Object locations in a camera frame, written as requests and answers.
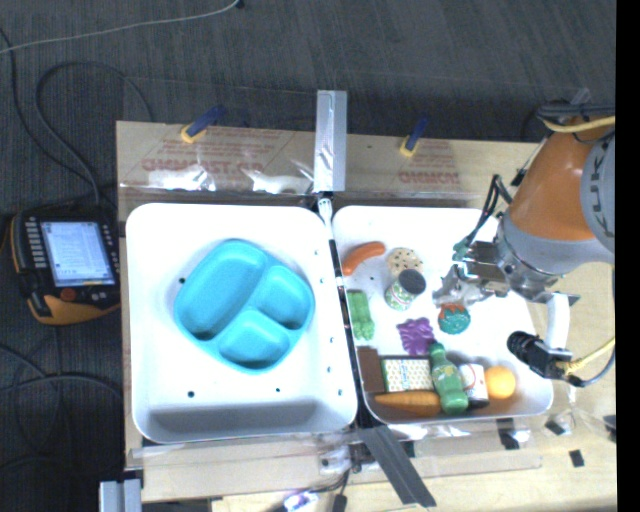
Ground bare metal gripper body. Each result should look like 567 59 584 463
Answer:
458 239 561 301

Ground teal and red round can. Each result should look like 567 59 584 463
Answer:
437 302 472 336

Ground white plastic tray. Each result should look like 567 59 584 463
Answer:
331 204 555 427
124 202 359 445

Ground green and white small can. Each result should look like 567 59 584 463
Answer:
383 268 428 312

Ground beige chocolate chip biscuit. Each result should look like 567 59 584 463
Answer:
385 247 424 275

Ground purple toy grapes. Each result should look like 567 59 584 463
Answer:
396 317 437 357

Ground white can with red label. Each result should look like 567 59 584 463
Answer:
458 363 491 408

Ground green plastic bottle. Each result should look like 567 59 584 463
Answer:
427 342 470 417

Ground orange toy fruit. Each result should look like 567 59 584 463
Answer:
483 365 517 401

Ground orange toy sausage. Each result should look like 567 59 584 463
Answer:
341 241 387 277

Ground green toy pea pod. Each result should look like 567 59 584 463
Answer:
346 289 376 342

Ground white and green carton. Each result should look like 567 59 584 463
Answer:
380 355 435 394

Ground brown rectangular block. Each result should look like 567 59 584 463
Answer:
356 346 387 395

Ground orange toy carrot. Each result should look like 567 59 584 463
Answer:
373 389 443 419

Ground brown cardboard board, red print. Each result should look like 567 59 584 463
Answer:
115 119 617 503

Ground blue divided plate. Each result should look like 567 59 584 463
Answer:
173 238 316 372

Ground black cylinder on white bracket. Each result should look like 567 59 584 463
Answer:
506 293 575 380

